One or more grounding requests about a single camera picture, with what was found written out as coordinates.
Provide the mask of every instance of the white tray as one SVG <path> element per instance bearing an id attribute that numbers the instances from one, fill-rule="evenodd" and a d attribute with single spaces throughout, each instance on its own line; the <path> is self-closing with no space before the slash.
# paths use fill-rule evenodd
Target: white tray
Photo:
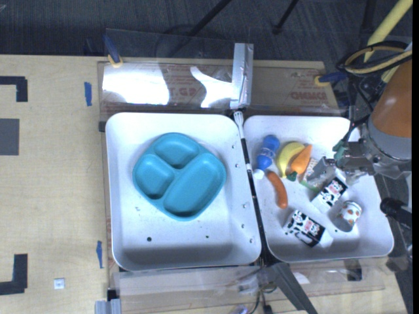
<path id="1" fill-rule="evenodd" d="M 165 133 L 184 133 L 223 162 L 227 179 L 196 219 L 178 221 L 136 190 L 132 170 Z M 119 113 L 105 129 L 112 250 L 126 270 L 242 265 L 261 253 L 246 165 L 236 124 L 215 114 Z"/>
<path id="2" fill-rule="evenodd" d="M 280 140 L 280 148 L 290 141 L 310 143 L 313 144 L 313 158 L 333 158 L 332 147 L 343 137 L 348 127 L 349 121 L 341 117 L 252 116 L 245 121 L 244 135 L 249 158 L 255 168 L 261 142 L 268 134 L 274 134 Z M 354 131 L 351 140 L 356 141 L 358 138 L 359 132 Z M 275 165 L 270 168 L 278 172 Z M 365 258 L 386 256 L 393 249 L 393 234 L 387 218 L 380 211 L 381 199 L 374 177 L 363 176 L 340 198 L 340 201 L 355 200 L 364 206 L 361 218 L 349 233 L 337 230 L 331 222 L 338 204 L 323 215 L 310 203 L 315 192 L 297 181 L 283 181 L 289 200 L 287 209 L 277 207 L 274 189 L 266 177 L 260 181 L 255 179 L 266 240 L 276 258 L 285 262 Z M 295 236 L 285 235 L 282 226 L 295 209 L 326 227 L 334 239 L 328 250 L 319 245 L 311 248 Z"/>

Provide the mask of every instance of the carrot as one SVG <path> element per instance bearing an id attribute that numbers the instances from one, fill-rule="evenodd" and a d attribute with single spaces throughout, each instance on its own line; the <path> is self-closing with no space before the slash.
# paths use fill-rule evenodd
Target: carrot
<path id="1" fill-rule="evenodd" d="M 309 144 L 301 151 L 297 157 L 291 162 L 291 170 L 297 172 L 299 175 L 306 171 L 310 156 L 312 154 L 313 145 Z"/>
<path id="2" fill-rule="evenodd" d="M 269 181 L 274 185 L 277 200 L 276 204 L 279 208 L 285 209 L 288 206 L 288 195 L 287 190 L 285 189 L 285 186 L 283 185 L 283 182 L 281 178 L 272 171 L 268 171 L 266 173 L 266 177 L 269 179 Z"/>

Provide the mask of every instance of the silver can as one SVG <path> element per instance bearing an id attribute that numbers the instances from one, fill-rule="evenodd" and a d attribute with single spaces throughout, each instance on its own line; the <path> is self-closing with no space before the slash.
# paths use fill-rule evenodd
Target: silver can
<path id="1" fill-rule="evenodd" d="M 361 206 L 355 201 L 347 200 L 342 204 L 342 207 L 333 220 L 333 224 L 343 232 L 350 232 L 354 229 L 355 223 L 361 214 Z"/>

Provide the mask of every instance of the banana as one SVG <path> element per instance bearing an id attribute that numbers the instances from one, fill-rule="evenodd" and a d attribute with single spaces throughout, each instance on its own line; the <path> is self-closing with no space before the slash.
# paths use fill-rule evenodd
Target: banana
<path id="1" fill-rule="evenodd" d="M 299 142 L 290 142 L 282 150 L 280 151 L 280 155 L 276 160 L 276 166 L 280 170 L 282 178 L 286 178 L 287 175 L 285 173 L 289 161 L 294 157 L 296 154 L 300 153 L 304 150 L 304 145 Z"/>

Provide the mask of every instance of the blue bottle with white cap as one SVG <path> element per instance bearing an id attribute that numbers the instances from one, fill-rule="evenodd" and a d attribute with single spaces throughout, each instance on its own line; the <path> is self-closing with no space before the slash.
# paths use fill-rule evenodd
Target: blue bottle with white cap
<path id="1" fill-rule="evenodd" d="M 256 179 L 262 179 L 264 171 L 274 162 L 276 152 L 280 148 L 280 141 L 273 135 L 267 135 L 263 139 L 262 147 L 256 157 L 257 167 L 253 171 Z"/>

